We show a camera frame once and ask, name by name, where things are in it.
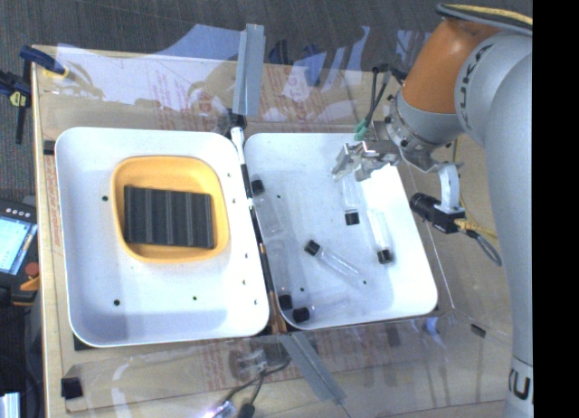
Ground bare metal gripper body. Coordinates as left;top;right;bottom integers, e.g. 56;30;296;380
360;117;443;172

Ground white plastic tray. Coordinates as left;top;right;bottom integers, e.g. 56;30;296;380
242;131;440;332
53;126;271;348

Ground clear plastic bottle, black cap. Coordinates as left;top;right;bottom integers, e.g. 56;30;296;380
303;239;370;284
338;175;362;227
266;237;294;311
365;207;395;266
250;178;286;236
291;291;354;324

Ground brown cardboard board, red print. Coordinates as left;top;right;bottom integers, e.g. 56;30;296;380
38;59;515;413

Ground thin black and white rod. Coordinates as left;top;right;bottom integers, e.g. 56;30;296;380
229;126;278;334

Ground yellow bowl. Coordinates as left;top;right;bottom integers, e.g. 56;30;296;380
110;155;232;265

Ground black ribbed block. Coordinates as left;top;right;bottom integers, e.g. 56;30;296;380
122;185;216;250

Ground black cylinder on white bracket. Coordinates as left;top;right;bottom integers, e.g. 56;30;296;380
409;160;468;235

